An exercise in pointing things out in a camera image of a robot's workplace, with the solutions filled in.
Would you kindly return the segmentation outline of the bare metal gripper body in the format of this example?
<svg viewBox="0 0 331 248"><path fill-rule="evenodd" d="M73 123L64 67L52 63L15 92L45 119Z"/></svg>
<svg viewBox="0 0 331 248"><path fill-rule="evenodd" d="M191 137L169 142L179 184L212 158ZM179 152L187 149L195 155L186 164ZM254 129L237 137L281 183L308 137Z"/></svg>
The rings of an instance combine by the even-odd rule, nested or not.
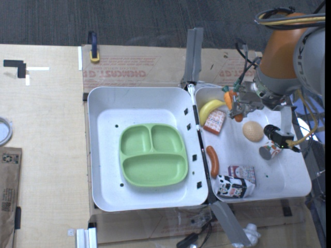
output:
<svg viewBox="0 0 331 248"><path fill-rule="evenodd" d="M263 85L244 81L239 87L237 101L242 113L251 113L264 109L269 97L270 92Z"/></svg>

